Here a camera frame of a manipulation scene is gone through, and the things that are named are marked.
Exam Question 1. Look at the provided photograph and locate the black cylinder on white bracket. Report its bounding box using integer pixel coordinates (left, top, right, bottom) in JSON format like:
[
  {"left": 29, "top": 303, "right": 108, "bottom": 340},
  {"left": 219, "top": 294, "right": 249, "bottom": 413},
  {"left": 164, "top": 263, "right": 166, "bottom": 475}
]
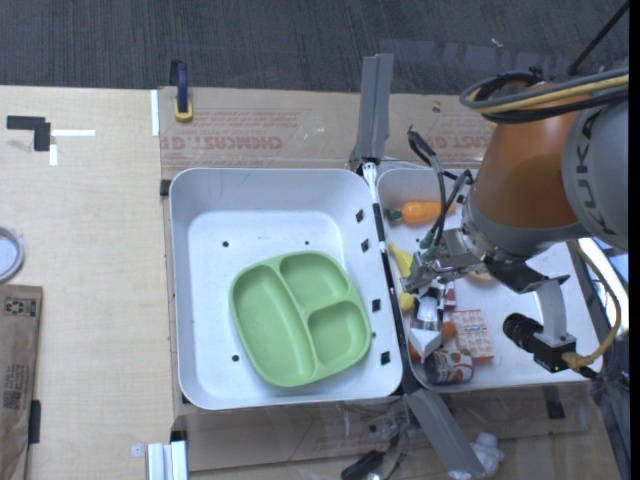
[{"left": 485, "top": 259, "right": 578, "bottom": 374}]

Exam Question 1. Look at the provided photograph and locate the clear plastic bottle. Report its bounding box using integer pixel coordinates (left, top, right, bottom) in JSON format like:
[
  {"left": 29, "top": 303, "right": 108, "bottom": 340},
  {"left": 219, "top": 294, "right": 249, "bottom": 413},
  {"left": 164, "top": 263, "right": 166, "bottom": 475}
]
[{"left": 414, "top": 291, "right": 445, "bottom": 332}]

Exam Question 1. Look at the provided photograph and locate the yellow banana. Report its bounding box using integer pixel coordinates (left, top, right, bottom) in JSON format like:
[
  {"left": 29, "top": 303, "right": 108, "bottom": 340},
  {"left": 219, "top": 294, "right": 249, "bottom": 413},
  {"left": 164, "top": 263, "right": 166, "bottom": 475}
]
[{"left": 387, "top": 241, "right": 417, "bottom": 313}]

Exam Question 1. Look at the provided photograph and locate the white crumpled tissue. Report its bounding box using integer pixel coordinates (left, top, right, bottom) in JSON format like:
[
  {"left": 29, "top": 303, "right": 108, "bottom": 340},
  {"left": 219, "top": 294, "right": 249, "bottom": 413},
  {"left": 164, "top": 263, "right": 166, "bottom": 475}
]
[{"left": 470, "top": 432, "right": 506, "bottom": 475}]

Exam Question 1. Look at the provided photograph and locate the grey ring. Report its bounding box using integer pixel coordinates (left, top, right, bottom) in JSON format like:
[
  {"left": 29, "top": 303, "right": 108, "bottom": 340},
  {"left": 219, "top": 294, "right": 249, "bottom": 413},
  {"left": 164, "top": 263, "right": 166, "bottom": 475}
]
[{"left": 0, "top": 225, "right": 26, "bottom": 285}]

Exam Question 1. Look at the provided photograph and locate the white plastic tray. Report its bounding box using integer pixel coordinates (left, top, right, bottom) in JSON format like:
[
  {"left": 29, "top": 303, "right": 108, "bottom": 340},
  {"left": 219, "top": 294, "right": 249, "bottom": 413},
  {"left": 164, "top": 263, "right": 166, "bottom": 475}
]
[
  {"left": 375, "top": 167, "right": 604, "bottom": 395},
  {"left": 168, "top": 167, "right": 404, "bottom": 412}
]

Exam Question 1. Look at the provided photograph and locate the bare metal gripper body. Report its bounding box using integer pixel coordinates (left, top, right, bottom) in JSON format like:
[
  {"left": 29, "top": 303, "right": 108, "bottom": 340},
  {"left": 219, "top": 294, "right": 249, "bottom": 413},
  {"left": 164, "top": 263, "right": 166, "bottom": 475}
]
[{"left": 425, "top": 226, "right": 490, "bottom": 276}]

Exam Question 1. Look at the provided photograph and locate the brown paper packet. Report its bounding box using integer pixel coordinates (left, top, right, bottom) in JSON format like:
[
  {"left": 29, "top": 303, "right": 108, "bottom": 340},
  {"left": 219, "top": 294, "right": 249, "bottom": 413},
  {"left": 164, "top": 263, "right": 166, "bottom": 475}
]
[{"left": 0, "top": 283, "right": 44, "bottom": 480}]

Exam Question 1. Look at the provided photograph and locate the green divided plate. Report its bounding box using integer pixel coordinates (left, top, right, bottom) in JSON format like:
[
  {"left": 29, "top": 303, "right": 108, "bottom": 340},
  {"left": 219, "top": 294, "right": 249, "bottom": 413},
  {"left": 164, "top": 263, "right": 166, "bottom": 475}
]
[{"left": 228, "top": 250, "right": 373, "bottom": 389}]

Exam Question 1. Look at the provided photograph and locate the orange and white carton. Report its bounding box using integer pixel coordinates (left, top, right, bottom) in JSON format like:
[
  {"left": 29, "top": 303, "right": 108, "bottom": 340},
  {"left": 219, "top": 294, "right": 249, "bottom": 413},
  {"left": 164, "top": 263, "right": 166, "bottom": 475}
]
[{"left": 450, "top": 309, "right": 496, "bottom": 365}]

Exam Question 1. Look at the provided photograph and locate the orange carrot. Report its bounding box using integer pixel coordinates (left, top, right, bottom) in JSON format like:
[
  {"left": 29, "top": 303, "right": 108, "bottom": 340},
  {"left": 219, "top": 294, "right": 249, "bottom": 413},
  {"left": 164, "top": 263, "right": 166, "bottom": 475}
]
[{"left": 384, "top": 200, "right": 458, "bottom": 227}]

